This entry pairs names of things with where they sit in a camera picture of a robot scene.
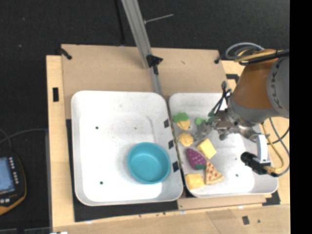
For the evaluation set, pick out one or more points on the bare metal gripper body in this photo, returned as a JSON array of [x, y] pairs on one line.
[[231, 124]]

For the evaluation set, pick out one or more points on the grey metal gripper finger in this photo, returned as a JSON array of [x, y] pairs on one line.
[[208, 126], [201, 133]]

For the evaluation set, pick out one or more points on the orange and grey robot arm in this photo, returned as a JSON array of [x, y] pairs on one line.
[[256, 86]]

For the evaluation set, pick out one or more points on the green broccoli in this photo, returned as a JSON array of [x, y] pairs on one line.
[[199, 121]]

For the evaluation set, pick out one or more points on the yellow bread roll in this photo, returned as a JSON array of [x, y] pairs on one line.
[[186, 140]]

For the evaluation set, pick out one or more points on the yellow cheese wedge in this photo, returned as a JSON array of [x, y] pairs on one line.
[[206, 149]]

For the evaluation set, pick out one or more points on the yellow pineapple with green top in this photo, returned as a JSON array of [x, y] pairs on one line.
[[183, 122]]

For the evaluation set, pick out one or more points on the purple grapes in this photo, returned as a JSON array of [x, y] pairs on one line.
[[195, 157]]

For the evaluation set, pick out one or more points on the white plastic tray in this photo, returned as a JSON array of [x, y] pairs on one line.
[[109, 142], [234, 164]]

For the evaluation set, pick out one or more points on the pizza slice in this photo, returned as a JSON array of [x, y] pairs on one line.
[[212, 174]]

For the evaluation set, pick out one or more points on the yellow cheese block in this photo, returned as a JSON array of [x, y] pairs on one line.
[[194, 181]]

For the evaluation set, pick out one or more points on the teal bowl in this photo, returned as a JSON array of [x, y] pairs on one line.
[[148, 163]]

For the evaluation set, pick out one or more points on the brown cardboard board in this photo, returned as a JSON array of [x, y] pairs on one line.
[[109, 69]]

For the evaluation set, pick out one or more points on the black cylinder on white bracket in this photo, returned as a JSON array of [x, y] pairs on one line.
[[254, 163]]

